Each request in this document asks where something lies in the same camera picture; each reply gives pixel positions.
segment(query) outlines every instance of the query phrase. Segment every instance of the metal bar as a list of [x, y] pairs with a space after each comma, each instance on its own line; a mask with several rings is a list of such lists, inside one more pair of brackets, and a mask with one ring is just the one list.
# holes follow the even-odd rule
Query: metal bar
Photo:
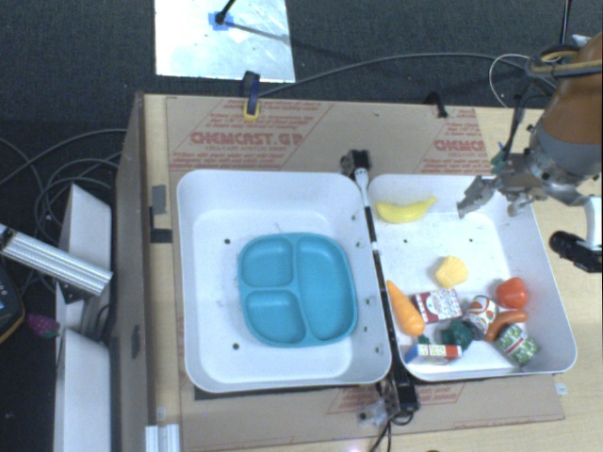
[[[7, 226], [0, 224], [0, 234], [6, 234], [8, 230]], [[100, 297], [111, 281], [111, 271], [75, 258], [26, 234], [10, 231], [10, 238], [0, 250], [0, 255], [8, 259], [50, 275], [93, 297]]]
[[394, 329], [394, 319], [389, 310], [389, 301], [387, 298], [387, 288], [385, 286], [385, 278], [383, 276], [383, 267], [381, 264], [381, 255], [379, 253], [379, 247], [377, 243], [377, 234], [375, 232], [375, 223], [373, 219], [372, 210], [370, 208], [370, 201], [367, 195], [368, 187], [368, 175], [366, 169], [356, 169], [353, 174], [354, 181], [360, 187], [361, 194], [365, 205], [365, 215], [367, 217], [368, 232], [370, 234], [371, 246], [373, 249], [373, 261], [375, 262], [375, 270], [377, 271], [377, 281], [379, 282], [379, 290], [381, 292], [381, 300], [383, 305], [383, 316], [385, 317], [385, 326], [387, 327], [387, 337], [389, 339], [389, 346], [392, 351], [392, 369], [394, 384], [396, 387], [396, 393], [398, 396], [399, 409], [403, 417], [409, 417], [415, 413], [418, 408], [418, 397], [416, 395], [416, 389], [410, 380], [404, 363], [399, 355], [398, 351], [398, 340], [396, 338], [396, 332]]

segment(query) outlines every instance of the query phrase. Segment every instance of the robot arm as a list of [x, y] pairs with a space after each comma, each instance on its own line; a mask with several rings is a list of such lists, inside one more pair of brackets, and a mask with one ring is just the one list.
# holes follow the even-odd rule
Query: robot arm
[[[510, 141], [493, 160], [494, 176], [478, 176], [457, 204], [461, 218], [486, 204], [497, 191], [510, 202], [510, 216], [548, 197], [583, 206], [586, 239], [558, 232], [549, 244], [561, 257], [591, 272], [601, 272], [601, 198], [581, 195], [578, 186], [601, 172], [602, 41], [599, 34], [579, 50], [560, 46], [530, 61], [528, 75], [552, 76], [559, 83], [541, 119], [530, 130], [529, 147], [523, 153], [510, 153], [521, 121], [519, 105]], [[573, 59], [557, 63], [564, 57]]]

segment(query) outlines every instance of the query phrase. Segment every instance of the orange carrot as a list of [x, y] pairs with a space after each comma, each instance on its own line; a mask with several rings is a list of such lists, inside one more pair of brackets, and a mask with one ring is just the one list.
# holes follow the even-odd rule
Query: orange carrot
[[494, 342], [505, 325], [510, 325], [511, 323], [523, 323], [527, 319], [528, 314], [523, 310], [512, 310], [510, 312], [499, 313], [492, 322], [492, 325], [488, 328], [483, 340], [486, 342]]
[[400, 326], [409, 335], [420, 335], [425, 330], [425, 321], [418, 309], [392, 282], [387, 280], [386, 284], [387, 293]]

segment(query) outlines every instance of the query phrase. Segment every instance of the black carpet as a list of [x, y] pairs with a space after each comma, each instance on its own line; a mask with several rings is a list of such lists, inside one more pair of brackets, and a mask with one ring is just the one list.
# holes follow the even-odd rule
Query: black carpet
[[[603, 0], [574, 0], [568, 32], [601, 31]], [[531, 55], [559, 40], [564, 0], [286, 0], [298, 79], [394, 54]], [[155, 75], [154, 0], [0, 0], [0, 138], [33, 157], [69, 137], [127, 124], [134, 92], [237, 95], [238, 82]], [[291, 99], [420, 103], [437, 91], [450, 105], [498, 105], [490, 63], [471, 58], [391, 61], [288, 89]], [[512, 102], [525, 81], [497, 67]], [[271, 89], [263, 84], [262, 89]], [[82, 139], [36, 162], [44, 182], [63, 163], [105, 158], [122, 135]], [[24, 160], [0, 141], [0, 183]], [[114, 172], [96, 178], [111, 182]], [[111, 192], [91, 191], [110, 202]], [[40, 190], [30, 169], [0, 185], [0, 222], [36, 232]], [[58, 228], [49, 228], [51, 237]], [[7, 265], [23, 285], [27, 271]], [[27, 310], [52, 315], [35, 282]], [[55, 343], [23, 326], [0, 345], [0, 452], [52, 449]]]

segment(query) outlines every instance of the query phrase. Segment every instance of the blue tape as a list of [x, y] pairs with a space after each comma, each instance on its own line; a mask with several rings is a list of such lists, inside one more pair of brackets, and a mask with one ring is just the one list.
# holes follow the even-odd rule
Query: blue tape
[[218, 11], [214, 11], [214, 12], [210, 12], [207, 15], [207, 20], [209, 21], [209, 24], [211, 25], [211, 27], [214, 30], [223, 32], [225, 30], [228, 30], [228, 27], [235, 23], [235, 19], [233, 18], [233, 16], [230, 13], [227, 13], [226, 17], [224, 18], [224, 23], [222, 25], [216, 24], [216, 15], [218, 15], [218, 14], [219, 14]]

